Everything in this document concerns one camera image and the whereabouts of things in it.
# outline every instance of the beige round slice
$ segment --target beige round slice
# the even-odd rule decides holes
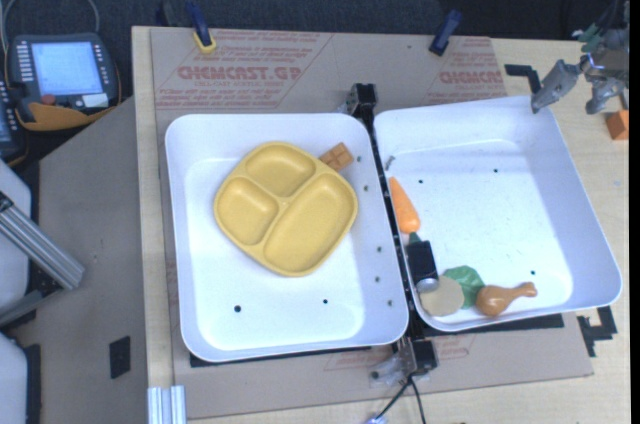
[[[440,276],[435,291],[420,294],[420,304],[432,316],[448,316],[460,310],[464,304],[462,286],[453,278]]]

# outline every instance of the toy carrot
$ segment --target toy carrot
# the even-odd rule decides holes
[[[400,232],[415,234],[420,228],[420,217],[409,196],[395,177],[389,178],[389,190]]]

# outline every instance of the yellow divided plate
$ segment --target yellow divided plate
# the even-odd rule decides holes
[[[285,276],[317,269],[358,212],[351,185],[295,145],[264,143],[245,156],[213,203],[224,233],[263,266]]]

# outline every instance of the wooden surface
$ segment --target wooden surface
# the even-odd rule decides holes
[[[158,179],[158,148],[153,109],[153,81],[148,27],[133,28],[136,128],[140,172],[142,255],[149,386],[173,384],[165,259]],[[509,77],[504,64],[531,65],[540,77],[559,58],[575,63],[575,42],[494,40],[509,94],[527,94],[524,78]],[[629,147],[613,141],[605,119],[620,108],[612,99],[605,112],[587,115],[590,86],[580,79],[574,90],[553,105],[567,146],[623,272],[624,289],[612,306],[618,334],[596,344],[595,375],[587,378],[517,384],[423,396],[430,424],[496,422],[625,423],[631,421],[629,359]],[[597,318],[592,316],[592,324]],[[193,420],[198,424],[360,423],[379,412],[387,399],[340,405]],[[419,422],[415,398],[402,397],[386,414],[390,423]]]

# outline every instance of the orange block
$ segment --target orange block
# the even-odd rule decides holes
[[[629,139],[629,110],[623,109],[607,118],[607,128],[614,140]]]

